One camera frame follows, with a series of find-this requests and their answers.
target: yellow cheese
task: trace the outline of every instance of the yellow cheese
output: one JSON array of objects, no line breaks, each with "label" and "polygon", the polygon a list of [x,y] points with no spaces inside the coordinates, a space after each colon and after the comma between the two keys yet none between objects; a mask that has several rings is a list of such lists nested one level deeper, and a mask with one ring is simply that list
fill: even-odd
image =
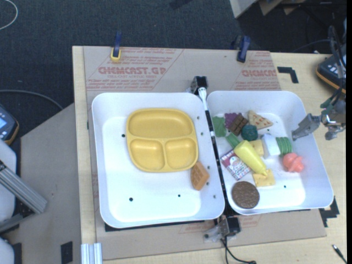
[{"label": "yellow cheese", "polygon": [[253,179],[257,187],[272,186],[275,185],[274,174],[271,169],[266,170],[267,175],[253,173]]}]

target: brown round cookie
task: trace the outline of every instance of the brown round cookie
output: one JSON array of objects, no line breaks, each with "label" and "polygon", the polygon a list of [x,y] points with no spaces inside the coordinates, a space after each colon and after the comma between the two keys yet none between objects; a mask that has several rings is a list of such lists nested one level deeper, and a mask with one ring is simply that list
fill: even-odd
[{"label": "brown round cookie", "polygon": [[259,202],[259,192],[253,184],[241,181],[233,186],[232,198],[239,207],[251,209]]}]

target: pink toy fruit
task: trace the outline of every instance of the pink toy fruit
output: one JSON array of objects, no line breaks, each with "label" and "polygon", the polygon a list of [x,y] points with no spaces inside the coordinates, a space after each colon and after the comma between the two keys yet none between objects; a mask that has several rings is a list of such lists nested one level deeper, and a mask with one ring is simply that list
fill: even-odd
[{"label": "pink toy fruit", "polygon": [[283,164],[287,168],[288,172],[301,172],[304,168],[302,164],[302,157],[296,155],[294,152],[284,155]]}]

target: gray surface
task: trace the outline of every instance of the gray surface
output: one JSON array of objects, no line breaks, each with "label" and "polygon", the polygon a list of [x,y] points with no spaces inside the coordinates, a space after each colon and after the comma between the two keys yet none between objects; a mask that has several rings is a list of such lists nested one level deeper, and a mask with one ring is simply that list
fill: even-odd
[{"label": "gray surface", "polygon": [[61,245],[73,242],[80,261],[79,188],[74,105],[21,138],[21,177],[48,204],[5,235],[22,243],[23,264],[61,263]]}]

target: cardboard sheet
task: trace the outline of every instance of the cardboard sheet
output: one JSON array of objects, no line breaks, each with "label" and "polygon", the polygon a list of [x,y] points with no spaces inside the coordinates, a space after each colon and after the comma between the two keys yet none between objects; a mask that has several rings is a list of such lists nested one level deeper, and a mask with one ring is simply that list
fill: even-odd
[{"label": "cardboard sheet", "polygon": [[[203,238],[214,221],[105,230],[99,211],[91,103],[103,92],[184,92],[195,76],[207,77],[208,94],[217,90],[280,90],[270,53],[248,51],[246,62],[240,63],[236,61],[237,51],[234,50],[130,47],[121,50],[121,60],[113,63],[109,57],[110,47],[84,47],[95,226],[97,242],[103,246],[103,259],[221,247],[220,243]],[[239,216],[239,219],[242,231],[230,239],[229,246],[326,235],[319,210]]]}]

